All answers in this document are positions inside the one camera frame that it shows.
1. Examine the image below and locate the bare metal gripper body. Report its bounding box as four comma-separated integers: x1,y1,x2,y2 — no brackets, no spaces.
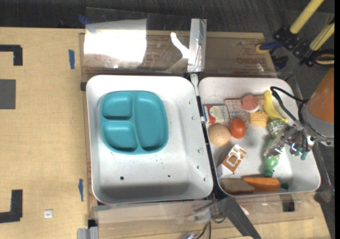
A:
282,123,317,154

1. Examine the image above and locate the green plastic bottle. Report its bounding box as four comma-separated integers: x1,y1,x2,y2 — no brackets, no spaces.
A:
262,118,287,177

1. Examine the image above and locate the white plastic tray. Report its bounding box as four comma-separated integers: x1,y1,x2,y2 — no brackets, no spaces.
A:
198,76,321,198
85,74,215,206

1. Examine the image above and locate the yellow ridged block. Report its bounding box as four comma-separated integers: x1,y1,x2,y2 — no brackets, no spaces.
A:
249,110,269,128

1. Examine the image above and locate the yellow banana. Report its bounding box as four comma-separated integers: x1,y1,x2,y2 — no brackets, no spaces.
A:
263,89,289,124

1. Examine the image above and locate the orange carrot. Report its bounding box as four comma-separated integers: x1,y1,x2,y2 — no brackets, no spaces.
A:
242,176,290,191

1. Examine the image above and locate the orange and white carton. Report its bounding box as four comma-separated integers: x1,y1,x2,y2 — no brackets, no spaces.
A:
216,144,248,176

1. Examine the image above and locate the red tomato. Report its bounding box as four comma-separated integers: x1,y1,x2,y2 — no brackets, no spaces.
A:
229,118,247,139

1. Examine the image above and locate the pink sausage slice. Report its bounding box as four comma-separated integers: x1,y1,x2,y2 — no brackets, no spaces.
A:
241,94,260,113

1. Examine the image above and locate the brown bread slice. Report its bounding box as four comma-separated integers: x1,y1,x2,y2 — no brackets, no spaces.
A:
220,178,256,195

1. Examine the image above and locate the white and pink packet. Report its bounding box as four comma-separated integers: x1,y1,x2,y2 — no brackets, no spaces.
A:
224,98,250,122

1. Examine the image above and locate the tan bread roll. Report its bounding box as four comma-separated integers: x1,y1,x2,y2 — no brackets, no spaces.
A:
207,123,232,147

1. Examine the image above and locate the red and white juice carton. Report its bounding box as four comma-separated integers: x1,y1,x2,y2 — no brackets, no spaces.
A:
203,104,231,124

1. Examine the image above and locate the teal divided plate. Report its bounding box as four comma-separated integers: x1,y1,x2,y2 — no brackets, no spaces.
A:
99,90,169,155

